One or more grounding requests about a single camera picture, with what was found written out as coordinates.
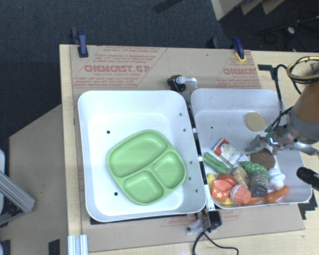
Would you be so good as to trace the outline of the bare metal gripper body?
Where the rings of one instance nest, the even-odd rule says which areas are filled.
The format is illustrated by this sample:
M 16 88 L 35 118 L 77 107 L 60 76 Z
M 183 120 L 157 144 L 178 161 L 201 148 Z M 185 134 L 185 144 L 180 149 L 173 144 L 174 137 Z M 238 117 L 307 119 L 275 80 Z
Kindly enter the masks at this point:
M 312 146 L 314 141 L 302 135 L 292 125 L 278 126 L 274 130 L 271 130 L 266 137 L 271 147 L 273 145 L 281 145 L 283 146 L 283 150 L 297 150 L 307 155 L 314 154 Z

